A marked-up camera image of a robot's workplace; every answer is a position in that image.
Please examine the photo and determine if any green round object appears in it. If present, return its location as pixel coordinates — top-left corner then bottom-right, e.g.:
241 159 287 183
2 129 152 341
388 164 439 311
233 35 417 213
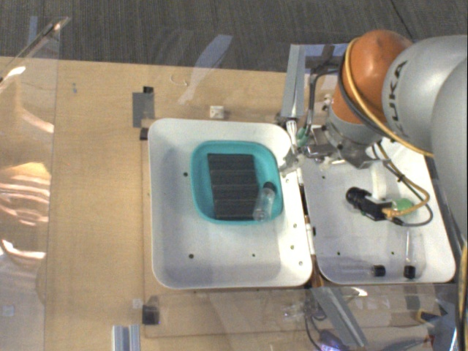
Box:
390 197 418 219

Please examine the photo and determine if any black cylinder on white bracket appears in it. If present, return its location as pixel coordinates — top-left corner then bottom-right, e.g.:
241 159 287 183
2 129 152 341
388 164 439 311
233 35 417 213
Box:
345 165 395 222

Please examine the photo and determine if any clear plastic bottle black cap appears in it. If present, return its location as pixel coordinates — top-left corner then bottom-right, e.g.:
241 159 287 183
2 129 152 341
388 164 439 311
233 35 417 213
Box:
252 181 278 222
339 263 387 279
403 230 426 281

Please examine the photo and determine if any teal plastic bowl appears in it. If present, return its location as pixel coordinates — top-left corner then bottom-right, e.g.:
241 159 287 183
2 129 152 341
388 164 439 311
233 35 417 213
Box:
189 140 285 227

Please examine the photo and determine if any white plastic tray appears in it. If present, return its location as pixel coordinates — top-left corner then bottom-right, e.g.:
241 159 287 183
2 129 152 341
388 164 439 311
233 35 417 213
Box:
298 122 457 286
147 118 314 291

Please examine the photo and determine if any black ribbed rectangular block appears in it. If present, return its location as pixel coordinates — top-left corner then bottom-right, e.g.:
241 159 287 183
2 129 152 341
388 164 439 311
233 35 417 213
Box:
207 153 260 222

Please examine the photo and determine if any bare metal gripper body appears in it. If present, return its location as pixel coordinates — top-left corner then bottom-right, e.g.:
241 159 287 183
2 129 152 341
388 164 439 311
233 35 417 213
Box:
303 125 382 170

